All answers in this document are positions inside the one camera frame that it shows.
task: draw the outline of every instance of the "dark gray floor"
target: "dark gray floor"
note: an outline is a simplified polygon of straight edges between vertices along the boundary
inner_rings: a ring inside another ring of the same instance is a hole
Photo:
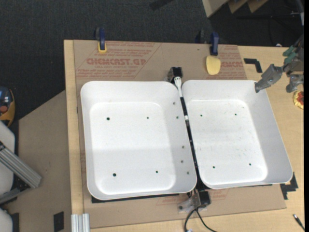
[[[252,15],[245,5],[231,14],[227,5],[207,18],[202,0],[175,0],[153,11],[157,0],[0,0],[0,85],[12,89],[16,118],[65,89],[64,39],[93,39],[104,26],[107,40],[194,43],[201,29],[219,33],[223,44],[290,46],[301,34],[299,20],[237,20]],[[288,14],[285,0],[271,0],[255,15]]]

